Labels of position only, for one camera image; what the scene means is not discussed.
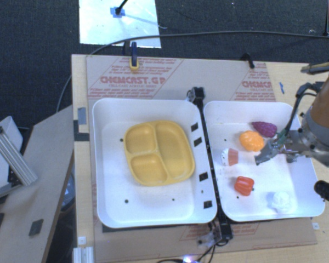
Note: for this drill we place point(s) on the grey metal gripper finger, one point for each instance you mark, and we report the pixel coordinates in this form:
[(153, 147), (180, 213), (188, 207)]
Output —
[(292, 157), (266, 154)]

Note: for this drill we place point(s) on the brown cardboard board red print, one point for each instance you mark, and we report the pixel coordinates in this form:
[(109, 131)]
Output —
[(167, 78)]

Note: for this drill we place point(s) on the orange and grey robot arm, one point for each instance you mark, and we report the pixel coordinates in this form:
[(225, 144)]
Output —
[(326, 103)]

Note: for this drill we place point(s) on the thin black rod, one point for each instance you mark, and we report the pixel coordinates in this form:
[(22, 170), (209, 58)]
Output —
[(211, 157)]

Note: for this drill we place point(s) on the white crumpled lump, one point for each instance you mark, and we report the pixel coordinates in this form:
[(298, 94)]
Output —
[(281, 201)]

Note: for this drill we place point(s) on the purple toy grapes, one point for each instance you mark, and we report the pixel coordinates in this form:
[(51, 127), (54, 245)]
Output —
[(264, 128)]

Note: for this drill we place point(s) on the white plastic tray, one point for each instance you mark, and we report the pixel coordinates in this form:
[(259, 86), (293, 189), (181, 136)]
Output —
[(112, 196), (277, 174)]

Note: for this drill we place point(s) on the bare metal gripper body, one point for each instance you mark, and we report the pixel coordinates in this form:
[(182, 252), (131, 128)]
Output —
[(304, 144)]

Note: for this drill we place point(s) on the yellow divided plate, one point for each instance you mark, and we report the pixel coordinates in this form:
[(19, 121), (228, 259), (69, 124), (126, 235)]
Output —
[(167, 152)]

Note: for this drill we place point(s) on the orange toy pumpkin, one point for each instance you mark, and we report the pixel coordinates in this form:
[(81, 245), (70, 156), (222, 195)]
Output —
[(250, 140)]

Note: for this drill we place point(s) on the black cylinder on white bracket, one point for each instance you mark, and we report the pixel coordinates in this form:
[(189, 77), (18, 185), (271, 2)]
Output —
[(326, 191)]

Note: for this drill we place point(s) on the red-orange toy bell pepper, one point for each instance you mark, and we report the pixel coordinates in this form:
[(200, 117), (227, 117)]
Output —
[(244, 185)]

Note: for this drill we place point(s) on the pink and white toy cupcake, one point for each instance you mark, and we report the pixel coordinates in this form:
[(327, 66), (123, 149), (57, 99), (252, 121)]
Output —
[(231, 156)]

